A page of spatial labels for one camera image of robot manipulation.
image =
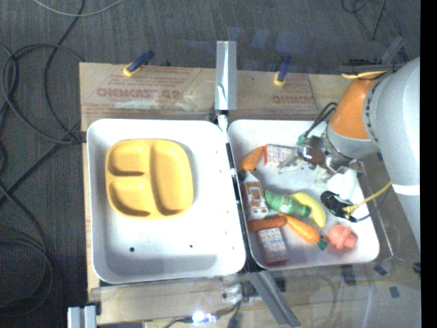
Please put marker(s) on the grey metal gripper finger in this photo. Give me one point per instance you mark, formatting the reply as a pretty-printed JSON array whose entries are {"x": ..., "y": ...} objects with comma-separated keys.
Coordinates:
[
  {"x": 290, "y": 165},
  {"x": 299, "y": 151}
]

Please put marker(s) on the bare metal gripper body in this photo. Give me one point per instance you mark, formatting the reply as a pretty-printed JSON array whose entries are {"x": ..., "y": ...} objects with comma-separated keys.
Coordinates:
[{"x": 315, "y": 157}]

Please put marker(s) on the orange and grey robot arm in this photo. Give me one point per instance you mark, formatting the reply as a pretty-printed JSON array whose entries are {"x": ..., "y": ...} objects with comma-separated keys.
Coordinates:
[{"x": 392, "y": 115}]

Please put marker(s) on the red and white carton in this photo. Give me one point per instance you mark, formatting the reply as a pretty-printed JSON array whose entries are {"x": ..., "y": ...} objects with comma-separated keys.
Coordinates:
[{"x": 278, "y": 153}]

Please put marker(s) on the green bottle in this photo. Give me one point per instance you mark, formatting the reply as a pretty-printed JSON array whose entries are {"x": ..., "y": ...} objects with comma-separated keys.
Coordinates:
[{"x": 285, "y": 203}]

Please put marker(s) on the orange carrot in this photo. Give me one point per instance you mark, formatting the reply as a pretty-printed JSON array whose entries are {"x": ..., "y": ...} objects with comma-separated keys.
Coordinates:
[
  {"x": 302, "y": 230},
  {"x": 251, "y": 159}
]

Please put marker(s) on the brown and white carton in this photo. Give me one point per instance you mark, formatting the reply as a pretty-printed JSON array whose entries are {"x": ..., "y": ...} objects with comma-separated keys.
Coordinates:
[{"x": 254, "y": 197}]

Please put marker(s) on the yellow banana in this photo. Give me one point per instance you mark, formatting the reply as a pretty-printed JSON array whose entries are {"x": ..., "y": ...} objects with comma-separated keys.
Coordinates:
[{"x": 315, "y": 207}]

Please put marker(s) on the brown sausage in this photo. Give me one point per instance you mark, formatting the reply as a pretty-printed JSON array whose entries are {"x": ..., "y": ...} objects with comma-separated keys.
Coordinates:
[{"x": 268, "y": 223}]

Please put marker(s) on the pink toy food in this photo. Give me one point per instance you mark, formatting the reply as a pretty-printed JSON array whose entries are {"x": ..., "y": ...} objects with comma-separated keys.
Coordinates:
[{"x": 341, "y": 236}]

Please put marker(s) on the white plastic tray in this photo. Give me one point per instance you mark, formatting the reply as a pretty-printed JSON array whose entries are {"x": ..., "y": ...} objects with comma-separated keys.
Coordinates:
[
  {"x": 307, "y": 255},
  {"x": 164, "y": 244}
]

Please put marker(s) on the yellow divided plate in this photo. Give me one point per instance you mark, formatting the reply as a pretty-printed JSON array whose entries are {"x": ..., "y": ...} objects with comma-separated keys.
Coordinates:
[{"x": 170, "y": 176}]

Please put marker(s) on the brown cardboard board red print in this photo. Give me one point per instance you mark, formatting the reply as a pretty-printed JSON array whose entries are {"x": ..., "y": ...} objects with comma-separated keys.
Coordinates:
[{"x": 143, "y": 94}]

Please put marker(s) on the black cylinder on white bracket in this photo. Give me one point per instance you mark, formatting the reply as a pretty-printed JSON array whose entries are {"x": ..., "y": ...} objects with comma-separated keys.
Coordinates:
[{"x": 334, "y": 200}]

